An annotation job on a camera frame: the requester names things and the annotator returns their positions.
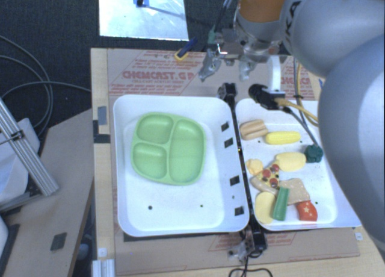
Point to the brown cardboard board red print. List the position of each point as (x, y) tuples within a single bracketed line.
[(156, 74)]

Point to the tan bread slice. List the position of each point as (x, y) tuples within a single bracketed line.
[(296, 193)]

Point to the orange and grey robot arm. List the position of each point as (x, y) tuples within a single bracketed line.
[(346, 44)]

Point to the pizza slice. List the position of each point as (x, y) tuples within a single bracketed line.
[(266, 179)]

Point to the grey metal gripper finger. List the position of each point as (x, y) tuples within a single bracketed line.
[(208, 66), (245, 69)]

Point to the green divided plate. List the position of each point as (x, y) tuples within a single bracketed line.
[(169, 148)]

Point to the black cylinder on white bracket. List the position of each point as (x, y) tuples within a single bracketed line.
[(266, 95)]

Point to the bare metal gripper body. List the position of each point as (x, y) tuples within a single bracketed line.
[(237, 47)]

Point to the dark green broccoli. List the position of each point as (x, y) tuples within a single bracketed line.
[(313, 153)]

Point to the tan hot dog bun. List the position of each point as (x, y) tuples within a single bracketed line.
[(253, 129)]

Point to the thin black rod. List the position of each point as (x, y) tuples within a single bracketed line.
[(240, 155)]

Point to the green bean stick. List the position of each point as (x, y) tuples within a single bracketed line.
[(281, 204)]

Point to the pale yellow potato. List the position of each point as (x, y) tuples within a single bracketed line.
[(290, 161)]

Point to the white plastic tray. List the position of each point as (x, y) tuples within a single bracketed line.
[(319, 185), (168, 209)]

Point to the yellow corn cob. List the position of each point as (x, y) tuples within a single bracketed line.
[(282, 138)]

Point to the yellow oval slice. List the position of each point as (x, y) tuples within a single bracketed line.
[(264, 208)]

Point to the small yellow chip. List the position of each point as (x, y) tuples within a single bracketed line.
[(254, 166)]

